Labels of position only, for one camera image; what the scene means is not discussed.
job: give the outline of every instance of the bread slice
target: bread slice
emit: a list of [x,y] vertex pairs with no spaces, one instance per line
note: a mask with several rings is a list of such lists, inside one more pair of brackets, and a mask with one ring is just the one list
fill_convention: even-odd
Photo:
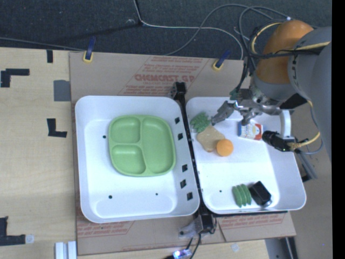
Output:
[[212,125],[209,125],[204,131],[198,133],[196,136],[196,139],[209,153],[214,151],[216,149],[217,142],[224,138],[224,134],[216,130]]

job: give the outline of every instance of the blue clamp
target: blue clamp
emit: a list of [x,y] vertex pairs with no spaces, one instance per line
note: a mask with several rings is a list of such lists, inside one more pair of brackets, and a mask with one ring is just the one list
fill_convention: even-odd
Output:
[[95,46],[95,42],[96,42],[96,37],[91,37],[90,38],[90,41],[88,43],[88,48],[87,48],[87,51],[84,52],[84,55],[82,57],[83,61],[85,63],[90,63],[92,62],[92,59],[93,59],[93,48]]
[[215,61],[215,63],[212,65],[212,69],[215,71],[219,71],[220,69],[222,69],[223,64],[224,64],[224,60],[228,59],[230,56],[230,50],[226,50],[222,56]]

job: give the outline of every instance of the orange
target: orange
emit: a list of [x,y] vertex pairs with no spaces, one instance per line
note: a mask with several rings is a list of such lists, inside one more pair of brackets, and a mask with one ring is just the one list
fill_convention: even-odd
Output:
[[216,149],[220,156],[228,156],[233,152],[233,143],[229,139],[222,139],[217,142]]

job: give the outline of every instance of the robotic arm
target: robotic arm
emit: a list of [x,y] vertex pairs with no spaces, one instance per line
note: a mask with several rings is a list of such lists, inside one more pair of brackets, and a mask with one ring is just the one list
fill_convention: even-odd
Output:
[[[256,53],[254,45],[257,37],[273,25],[278,27],[263,54]],[[248,89],[239,88],[240,85],[236,87],[230,93],[232,102],[224,102],[211,118],[212,123],[225,120],[236,110],[243,116],[241,124],[245,126],[262,113],[284,116],[286,109],[307,100],[312,105],[316,125],[332,161],[332,27],[313,29],[297,20],[271,23],[257,31],[249,47],[251,56],[260,58],[252,73],[250,86]],[[242,80],[247,72],[245,61]],[[289,144],[294,140],[286,135],[265,132],[263,140],[272,145],[274,138],[280,141],[280,150],[291,151],[297,146]]]

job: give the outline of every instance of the cardboard box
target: cardboard box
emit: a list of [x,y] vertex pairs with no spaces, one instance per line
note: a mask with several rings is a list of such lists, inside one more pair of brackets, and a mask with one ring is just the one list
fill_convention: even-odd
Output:
[[[193,216],[108,224],[89,222],[80,210],[77,142],[74,107],[83,96],[170,96],[173,83],[187,86],[186,100],[193,97],[228,97],[240,81],[243,62],[226,60],[220,71],[212,69],[216,59],[151,56],[138,54],[94,53],[91,63],[82,52],[70,52],[73,156],[77,208],[78,254],[166,247],[185,247],[188,238],[179,238],[178,229]],[[245,80],[243,87],[248,87]],[[217,218],[217,229],[201,244],[294,236],[289,212],[237,215]]]

